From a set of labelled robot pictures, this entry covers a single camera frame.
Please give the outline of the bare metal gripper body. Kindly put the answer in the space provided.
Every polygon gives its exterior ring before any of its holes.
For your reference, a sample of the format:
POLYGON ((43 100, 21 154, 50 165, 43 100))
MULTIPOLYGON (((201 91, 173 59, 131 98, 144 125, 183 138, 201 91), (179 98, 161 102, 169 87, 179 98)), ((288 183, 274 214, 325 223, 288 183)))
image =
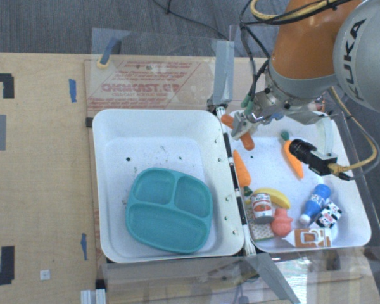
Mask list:
POLYGON ((268 87, 255 94, 250 113, 253 124, 269 124, 289 117, 301 124, 314 124, 320 115, 309 108, 313 99, 301 99, 285 93, 278 87, 268 87))

